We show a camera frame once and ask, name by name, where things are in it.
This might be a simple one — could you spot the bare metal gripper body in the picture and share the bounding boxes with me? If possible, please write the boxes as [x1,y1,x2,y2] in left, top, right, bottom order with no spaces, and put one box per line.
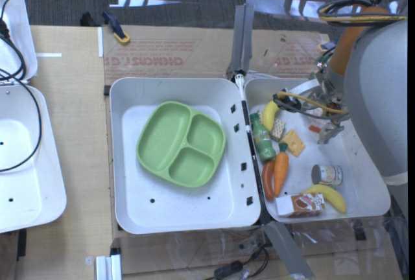
[313,71,350,128]

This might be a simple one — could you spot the red and white packet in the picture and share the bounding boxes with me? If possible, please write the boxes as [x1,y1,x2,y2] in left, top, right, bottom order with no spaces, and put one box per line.
[308,116,325,134]

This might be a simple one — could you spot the yellow cheese slice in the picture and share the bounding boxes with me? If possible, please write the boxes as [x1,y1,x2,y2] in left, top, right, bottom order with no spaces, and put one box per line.
[279,128,307,158]

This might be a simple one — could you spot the small white can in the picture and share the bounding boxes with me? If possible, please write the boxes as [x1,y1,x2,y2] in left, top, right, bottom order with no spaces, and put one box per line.
[311,164,344,187]

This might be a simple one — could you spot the beige waffle biscuit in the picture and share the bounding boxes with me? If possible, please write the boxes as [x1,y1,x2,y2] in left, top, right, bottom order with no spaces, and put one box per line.
[270,118,287,143]

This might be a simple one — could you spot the orange carrot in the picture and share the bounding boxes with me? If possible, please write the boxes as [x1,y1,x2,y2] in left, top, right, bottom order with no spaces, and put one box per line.
[273,142,290,197]

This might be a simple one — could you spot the yellow banana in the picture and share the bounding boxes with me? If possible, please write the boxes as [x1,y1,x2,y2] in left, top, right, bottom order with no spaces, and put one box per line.
[261,100,281,132]
[302,183,348,215]

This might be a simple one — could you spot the green plastic bottle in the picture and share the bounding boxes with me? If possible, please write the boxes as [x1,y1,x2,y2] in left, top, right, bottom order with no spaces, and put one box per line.
[249,112,278,163]

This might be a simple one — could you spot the white plastic tray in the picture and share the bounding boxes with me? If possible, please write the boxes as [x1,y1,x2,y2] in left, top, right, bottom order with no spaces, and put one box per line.
[0,0,38,82]
[109,76,262,235]
[0,84,67,235]
[243,77,392,225]

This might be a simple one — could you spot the red orange sausage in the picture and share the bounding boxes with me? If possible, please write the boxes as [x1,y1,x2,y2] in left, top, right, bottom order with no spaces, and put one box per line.
[261,158,276,201]

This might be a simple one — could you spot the thin black and white rod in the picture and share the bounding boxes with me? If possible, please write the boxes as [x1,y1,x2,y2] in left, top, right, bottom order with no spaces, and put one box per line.
[234,73,270,225]

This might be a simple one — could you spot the white and brown carton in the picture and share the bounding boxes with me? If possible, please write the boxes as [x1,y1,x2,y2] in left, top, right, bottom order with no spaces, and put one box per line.
[275,192,326,218]

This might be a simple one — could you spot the green divided plate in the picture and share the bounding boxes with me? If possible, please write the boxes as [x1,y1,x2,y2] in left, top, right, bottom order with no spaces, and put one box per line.
[136,100,227,189]

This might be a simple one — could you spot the brown cardboard board red print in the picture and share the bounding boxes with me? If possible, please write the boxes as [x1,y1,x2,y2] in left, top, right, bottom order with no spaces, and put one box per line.
[102,24,403,275]

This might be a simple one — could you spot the black block with thin wires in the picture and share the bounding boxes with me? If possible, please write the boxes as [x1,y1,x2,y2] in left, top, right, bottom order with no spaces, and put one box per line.
[213,260,244,280]

